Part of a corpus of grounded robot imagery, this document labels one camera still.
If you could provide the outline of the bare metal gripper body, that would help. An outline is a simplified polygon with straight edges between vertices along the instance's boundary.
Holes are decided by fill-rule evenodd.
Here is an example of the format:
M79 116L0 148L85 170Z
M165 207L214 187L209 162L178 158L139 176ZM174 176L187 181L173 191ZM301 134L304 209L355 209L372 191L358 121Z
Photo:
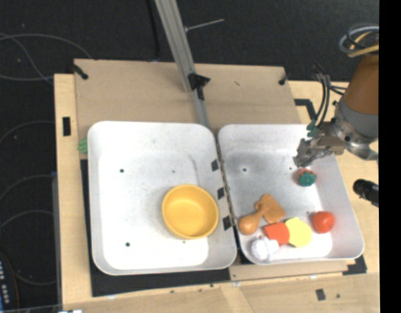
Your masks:
M347 122L323 122L318 133L310 140L310 159L328 155L342 155L344 151L362 160L378 160L378 153L370 148L375 138L366 137Z

